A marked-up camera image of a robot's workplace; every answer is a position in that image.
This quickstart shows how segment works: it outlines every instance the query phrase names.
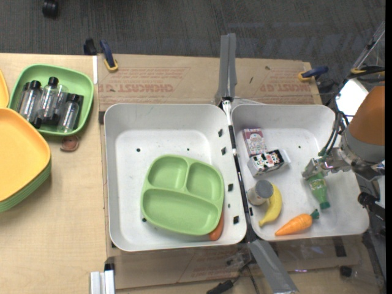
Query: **dark floor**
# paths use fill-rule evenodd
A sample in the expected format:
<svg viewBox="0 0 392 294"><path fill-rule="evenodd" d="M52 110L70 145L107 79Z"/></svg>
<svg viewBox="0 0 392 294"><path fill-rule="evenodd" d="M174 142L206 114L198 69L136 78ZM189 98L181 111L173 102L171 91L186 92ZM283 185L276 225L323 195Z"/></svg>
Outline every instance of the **dark floor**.
<svg viewBox="0 0 392 294"><path fill-rule="evenodd" d="M219 57L237 36L237 58L298 59L342 81L382 21L386 0L0 0L0 51L82 55L92 37L114 53Z"/></svg>

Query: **orange carrot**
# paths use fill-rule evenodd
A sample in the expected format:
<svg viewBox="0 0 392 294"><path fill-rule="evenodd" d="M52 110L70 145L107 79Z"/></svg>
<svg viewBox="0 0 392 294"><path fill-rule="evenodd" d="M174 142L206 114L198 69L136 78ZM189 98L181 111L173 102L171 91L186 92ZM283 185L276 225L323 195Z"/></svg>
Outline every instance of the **orange carrot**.
<svg viewBox="0 0 392 294"><path fill-rule="evenodd" d="M218 225L216 226L216 228L211 231L208 236L210 241L216 241L218 238L221 237L222 231L223 231L223 226L224 226L224 216L223 216L223 210L222 213L220 214L220 219L218 222Z"/></svg>
<svg viewBox="0 0 392 294"><path fill-rule="evenodd" d="M316 220L320 217L318 210L316 209L311 214L303 213L300 214L290 221L288 221L283 227L281 227L278 231L275 232L276 236L288 235L292 233L296 233L298 231L302 231L306 228L309 228L313 224L313 220Z"/></svg>

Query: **wooden table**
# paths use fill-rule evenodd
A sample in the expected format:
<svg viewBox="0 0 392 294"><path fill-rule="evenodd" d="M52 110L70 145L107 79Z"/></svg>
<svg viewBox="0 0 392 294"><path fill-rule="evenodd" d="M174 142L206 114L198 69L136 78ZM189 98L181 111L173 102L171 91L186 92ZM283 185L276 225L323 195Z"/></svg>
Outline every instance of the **wooden table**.
<svg viewBox="0 0 392 294"><path fill-rule="evenodd" d="M0 54L0 69L9 92L19 74L35 63L54 64L93 75L91 56ZM45 137L52 157L51 176L28 198L0 213L0 292L89 292L89 274L102 271L107 259L98 87L91 116L80 134L77 151L60 150L61 138ZM366 250L360 249L369 264ZM301 293L378 293L369 285L340 280L334 268L296 273ZM263 276L255 276L261 293L271 293ZM205 293L218 281L118 290L118 293ZM231 293L255 293L241 277Z"/></svg>

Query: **banana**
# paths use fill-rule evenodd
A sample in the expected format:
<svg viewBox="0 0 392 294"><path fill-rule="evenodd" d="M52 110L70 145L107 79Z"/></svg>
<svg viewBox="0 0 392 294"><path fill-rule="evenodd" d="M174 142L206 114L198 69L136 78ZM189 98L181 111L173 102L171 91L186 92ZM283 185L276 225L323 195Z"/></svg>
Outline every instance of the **banana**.
<svg viewBox="0 0 392 294"><path fill-rule="evenodd" d="M268 199L269 205L264 215L264 218L258 222L259 226L265 225L267 222L272 222L280 215L282 210L282 194L280 190L272 184L274 192Z"/></svg>

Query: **small carton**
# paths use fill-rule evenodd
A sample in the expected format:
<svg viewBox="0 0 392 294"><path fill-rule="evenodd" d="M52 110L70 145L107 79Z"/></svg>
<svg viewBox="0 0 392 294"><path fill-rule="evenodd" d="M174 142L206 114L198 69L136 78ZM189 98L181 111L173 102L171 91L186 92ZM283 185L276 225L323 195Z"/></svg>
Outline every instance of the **small carton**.
<svg viewBox="0 0 392 294"><path fill-rule="evenodd" d="M249 157L263 154L267 151L261 129L244 129L243 137Z"/></svg>
<svg viewBox="0 0 392 294"><path fill-rule="evenodd" d="M252 156L247 166L251 171L253 176L259 176L263 173L277 170L290 163L290 158L288 157L286 151L282 150L272 150L265 152L263 154L258 154Z"/></svg>

